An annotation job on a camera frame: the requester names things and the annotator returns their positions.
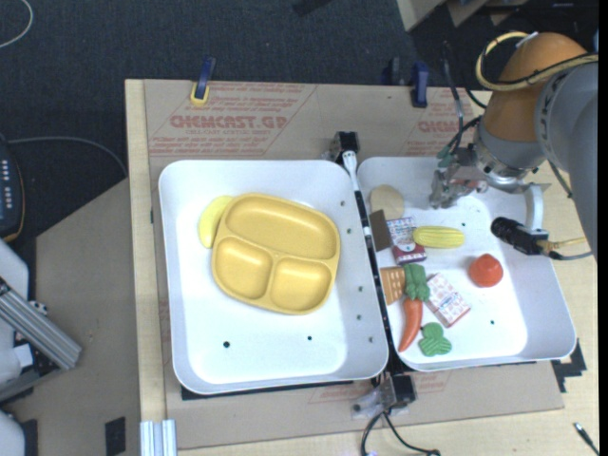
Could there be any orange carrot with green top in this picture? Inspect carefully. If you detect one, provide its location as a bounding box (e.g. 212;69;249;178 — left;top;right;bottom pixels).
397;262;431;353

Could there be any white patterned packet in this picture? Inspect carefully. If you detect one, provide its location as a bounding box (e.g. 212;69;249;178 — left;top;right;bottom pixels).
424;273;472;329

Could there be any beige round biscuit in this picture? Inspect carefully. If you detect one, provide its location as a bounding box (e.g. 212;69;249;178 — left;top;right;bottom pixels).
370;184;406;220

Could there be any brown cardboard board, red print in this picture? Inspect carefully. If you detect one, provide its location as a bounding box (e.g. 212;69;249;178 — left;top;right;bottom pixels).
142;79;566;437

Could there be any yellow divided plate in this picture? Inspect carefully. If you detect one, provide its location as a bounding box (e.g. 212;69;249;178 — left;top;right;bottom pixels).
210;192;342;316

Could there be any yellow corn cob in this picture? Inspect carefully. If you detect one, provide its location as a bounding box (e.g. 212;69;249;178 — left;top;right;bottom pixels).
411;225;466;251

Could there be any yellow banana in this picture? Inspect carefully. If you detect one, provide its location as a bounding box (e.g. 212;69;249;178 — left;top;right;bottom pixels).
198;195;234;250

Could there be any brown waffle cone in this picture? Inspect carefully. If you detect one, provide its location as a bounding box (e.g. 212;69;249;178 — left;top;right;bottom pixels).
379;265;408;307

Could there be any black cylinder on white bracket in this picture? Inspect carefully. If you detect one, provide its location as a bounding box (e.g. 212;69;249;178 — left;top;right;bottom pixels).
490;182;551;257

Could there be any white plastic tray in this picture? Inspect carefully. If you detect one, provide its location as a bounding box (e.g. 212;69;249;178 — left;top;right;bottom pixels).
158;159;390;395
355;156;578;373

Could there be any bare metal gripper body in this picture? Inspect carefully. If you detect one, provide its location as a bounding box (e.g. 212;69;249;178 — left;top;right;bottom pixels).
445;144;532;196

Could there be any thin black and white rod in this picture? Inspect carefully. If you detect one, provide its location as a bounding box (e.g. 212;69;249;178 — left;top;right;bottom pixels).
342;150;396;375

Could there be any red and white carton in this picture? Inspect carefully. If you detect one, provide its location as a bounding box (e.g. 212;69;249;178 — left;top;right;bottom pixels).
385;216;428;266

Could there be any black block with thin wires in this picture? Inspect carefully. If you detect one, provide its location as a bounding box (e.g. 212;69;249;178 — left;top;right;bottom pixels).
331;130;359;162
389;372;418;408

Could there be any orange red rounded toy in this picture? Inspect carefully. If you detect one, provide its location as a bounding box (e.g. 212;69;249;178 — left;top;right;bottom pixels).
468;253;504;289

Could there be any green toy broccoli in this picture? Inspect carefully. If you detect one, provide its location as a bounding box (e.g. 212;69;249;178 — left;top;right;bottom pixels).
417;321;453;358

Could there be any brown flat rectangular piece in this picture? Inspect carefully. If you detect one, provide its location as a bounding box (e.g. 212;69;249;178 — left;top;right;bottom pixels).
369;209;393;253

